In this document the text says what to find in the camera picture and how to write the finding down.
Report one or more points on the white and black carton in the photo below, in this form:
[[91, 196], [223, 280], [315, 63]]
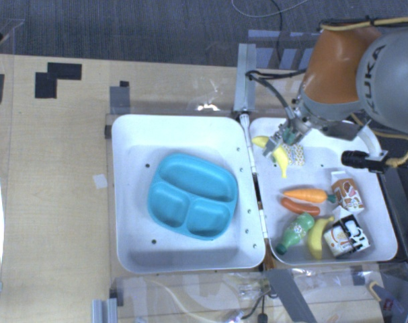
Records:
[[346, 235]]

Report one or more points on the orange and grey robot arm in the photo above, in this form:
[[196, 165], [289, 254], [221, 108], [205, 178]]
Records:
[[338, 66]]

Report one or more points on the orange carrot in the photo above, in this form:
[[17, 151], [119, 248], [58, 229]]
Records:
[[304, 195]]

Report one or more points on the green bottle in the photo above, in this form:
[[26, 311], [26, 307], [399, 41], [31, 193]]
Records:
[[296, 231]]

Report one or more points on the black cylinder on white bracket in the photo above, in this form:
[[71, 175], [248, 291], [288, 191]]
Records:
[[360, 159]]

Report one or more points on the yellow banana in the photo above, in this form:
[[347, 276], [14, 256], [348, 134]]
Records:
[[316, 239], [281, 158]]

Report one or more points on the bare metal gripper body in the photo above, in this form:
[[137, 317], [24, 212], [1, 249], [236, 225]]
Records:
[[299, 126]]

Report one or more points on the white plastic tray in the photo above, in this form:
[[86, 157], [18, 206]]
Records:
[[324, 167], [190, 133]]

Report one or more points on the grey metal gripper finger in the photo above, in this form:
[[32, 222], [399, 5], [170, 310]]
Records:
[[269, 147]]

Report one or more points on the blue divided plate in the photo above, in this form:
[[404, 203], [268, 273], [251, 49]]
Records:
[[193, 194]]

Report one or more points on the red sausage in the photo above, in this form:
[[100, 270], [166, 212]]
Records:
[[299, 207]]

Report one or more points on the brown and white carton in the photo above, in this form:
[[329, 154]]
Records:
[[347, 192]]

